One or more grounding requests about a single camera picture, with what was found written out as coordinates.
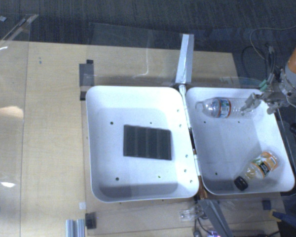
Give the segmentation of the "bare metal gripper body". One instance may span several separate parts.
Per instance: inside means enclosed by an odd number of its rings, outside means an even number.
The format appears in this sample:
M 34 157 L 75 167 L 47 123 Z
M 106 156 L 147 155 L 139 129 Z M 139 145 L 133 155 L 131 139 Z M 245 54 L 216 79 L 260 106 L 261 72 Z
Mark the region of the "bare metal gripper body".
M 296 108 L 296 83 L 273 82 L 260 84 L 261 98 L 267 104 L 268 102 L 278 102 L 279 108 L 293 106 Z

